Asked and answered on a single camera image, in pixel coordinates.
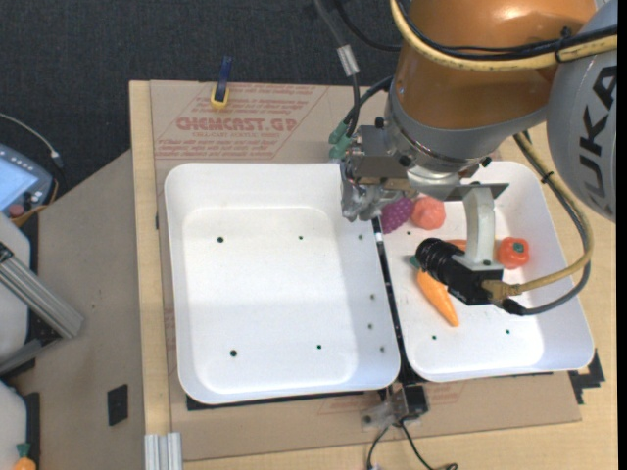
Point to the brown cardboard board, red print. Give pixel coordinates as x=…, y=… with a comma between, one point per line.
x=303, y=120

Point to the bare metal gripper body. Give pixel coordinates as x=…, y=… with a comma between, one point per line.
x=377, y=164

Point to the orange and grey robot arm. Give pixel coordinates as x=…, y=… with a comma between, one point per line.
x=490, y=76

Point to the orange toy bell pepper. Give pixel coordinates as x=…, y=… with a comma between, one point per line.
x=513, y=252

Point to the thin black and white rod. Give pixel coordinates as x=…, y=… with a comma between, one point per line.
x=392, y=301

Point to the white plastic tray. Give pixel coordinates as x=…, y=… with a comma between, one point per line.
x=490, y=345
x=274, y=282

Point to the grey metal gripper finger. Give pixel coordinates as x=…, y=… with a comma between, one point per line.
x=384, y=200
x=355, y=206

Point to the purple grapes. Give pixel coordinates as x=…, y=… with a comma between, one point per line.
x=396, y=216

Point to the pink toy fruit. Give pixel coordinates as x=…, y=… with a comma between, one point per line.
x=428, y=213

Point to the orange carrot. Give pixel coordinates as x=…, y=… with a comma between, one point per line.
x=23, y=462
x=438, y=296

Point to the orange toy food piece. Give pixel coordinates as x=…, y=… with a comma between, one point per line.
x=459, y=244

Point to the black cylinder on white bracket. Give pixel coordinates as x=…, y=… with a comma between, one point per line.
x=443, y=265

